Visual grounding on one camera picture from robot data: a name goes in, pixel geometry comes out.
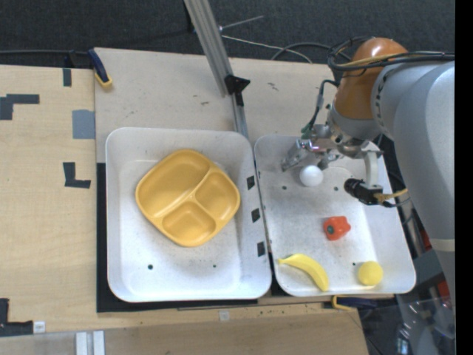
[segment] yellow ball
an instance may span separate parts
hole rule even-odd
[[[378,262],[370,260],[361,265],[358,270],[358,280],[363,285],[376,285],[383,279],[383,268]]]

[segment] robotic arm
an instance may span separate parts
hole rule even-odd
[[[343,67],[335,64],[336,54],[357,41],[362,45],[352,61]],[[380,134],[391,139],[455,309],[455,57],[409,53],[386,38],[360,38],[335,49],[329,66],[344,74],[327,123],[315,125],[312,120],[282,168],[309,153],[320,160],[321,169],[337,154],[364,158],[367,180],[349,179],[345,190],[362,203],[382,203],[377,199],[382,195],[382,186],[375,183],[377,171],[370,168],[375,162],[364,147]]]

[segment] toy banana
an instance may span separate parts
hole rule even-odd
[[[328,290],[328,276],[324,268],[311,257],[305,254],[293,254],[284,259],[279,258],[278,264],[288,264],[307,272],[312,277],[314,283],[322,290]]]

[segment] white tray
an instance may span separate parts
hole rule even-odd
[[[222,231],[195,248],[157,230],[135,202],[139,180],[178,149],[195,149],[220,166],[239,189],[238,212]],[[236,132],[121,128],[106,141],[107,264],[113,293],[127,302],[250,300],[271,283],[253,150]]]
[[[299,172],[314,162],[308,156],[299,165],[282,172],[281,160],[297,137],[267,135],[255,144],[256,168],[264,216],[273,255],[275,275],[281,288],[297,297],[334,294],[400,294],[415,285],[415,269],[396,208],[366,206],[344,191],[348,178],[363,178],[363,160],[341,158],[323,171],[324,180],[316,187],[303,186]],[[378,184],[390,193],[383,158],[378,159]],[[329,241],[322,229],[325,218],[344,215],[351,230],[341,239]],[[303,271],[279,265],[278,258],[304,253],[327,271],[330,288],[323,292]],[[384,278],[367,287],[357,280],[359,266],[378,261]]]

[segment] white egg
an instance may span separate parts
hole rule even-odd
[[[299,177],[305,186],[318,186],[324,180],[324,173],[319,167],[311,164],[301,169]]]

